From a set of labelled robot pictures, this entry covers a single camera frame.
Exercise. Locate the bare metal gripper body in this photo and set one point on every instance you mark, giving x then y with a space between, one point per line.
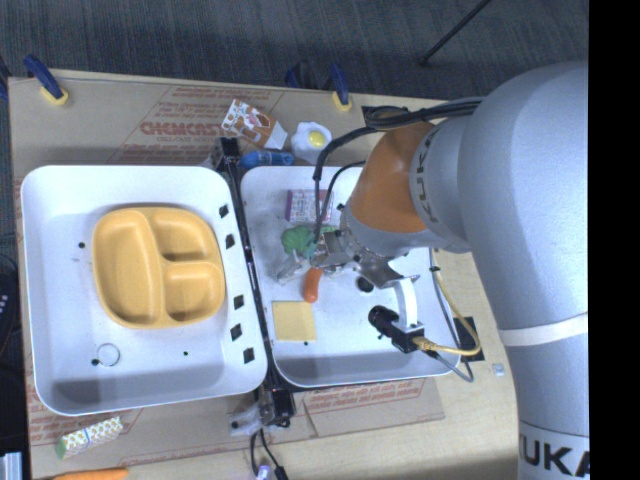
376 267

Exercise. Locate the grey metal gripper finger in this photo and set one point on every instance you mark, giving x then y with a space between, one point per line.
291 271

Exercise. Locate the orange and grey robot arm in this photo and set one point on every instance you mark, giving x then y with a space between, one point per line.
505 178

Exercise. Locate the orange sausage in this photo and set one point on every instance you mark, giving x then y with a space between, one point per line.
312 285

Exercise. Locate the green broccoli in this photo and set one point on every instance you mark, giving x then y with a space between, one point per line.
296 239

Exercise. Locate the thin black rod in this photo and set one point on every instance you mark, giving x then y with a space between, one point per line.
252 278

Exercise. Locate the yellow cheese slice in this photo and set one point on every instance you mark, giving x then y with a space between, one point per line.
294 321

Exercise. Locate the pink and white packet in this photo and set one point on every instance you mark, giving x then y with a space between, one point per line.
302 205

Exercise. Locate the white plastic tray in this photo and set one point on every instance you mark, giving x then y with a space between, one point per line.
350 348
65 268

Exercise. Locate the blue bottle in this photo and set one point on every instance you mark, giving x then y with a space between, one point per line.
265 158

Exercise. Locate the white and yellow fried egg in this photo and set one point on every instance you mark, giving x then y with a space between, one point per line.
311 141

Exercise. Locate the brown and white carton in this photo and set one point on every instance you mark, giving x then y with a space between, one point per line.
255 124

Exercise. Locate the yellow divided plate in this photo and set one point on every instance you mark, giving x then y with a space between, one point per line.
135 268

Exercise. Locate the brown cardboard board, red print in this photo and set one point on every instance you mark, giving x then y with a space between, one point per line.
165 118

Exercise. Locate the yellow and green patterned packet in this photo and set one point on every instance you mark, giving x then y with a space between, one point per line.
90 437

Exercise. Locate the black cylinder on white bracket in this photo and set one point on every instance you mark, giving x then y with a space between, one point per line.
406 313

